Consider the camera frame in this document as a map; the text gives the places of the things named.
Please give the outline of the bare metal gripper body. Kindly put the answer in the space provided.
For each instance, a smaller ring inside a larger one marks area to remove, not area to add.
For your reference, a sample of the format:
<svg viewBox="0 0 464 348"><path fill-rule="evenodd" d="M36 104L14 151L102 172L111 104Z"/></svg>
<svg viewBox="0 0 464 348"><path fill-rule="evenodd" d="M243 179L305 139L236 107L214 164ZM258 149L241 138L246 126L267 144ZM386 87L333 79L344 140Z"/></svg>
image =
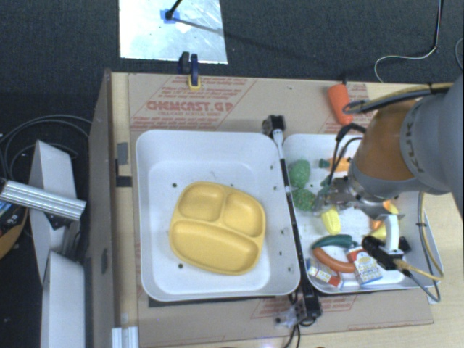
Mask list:
<svg viewBox="0 0 464 348"><path fill-rule="evenodd" d="M370 218L379 218L387 214L384 200L369 194L354 178L343 177L332 180L325 195L325 203L339 209L353 207L364 212Z"/></svg>

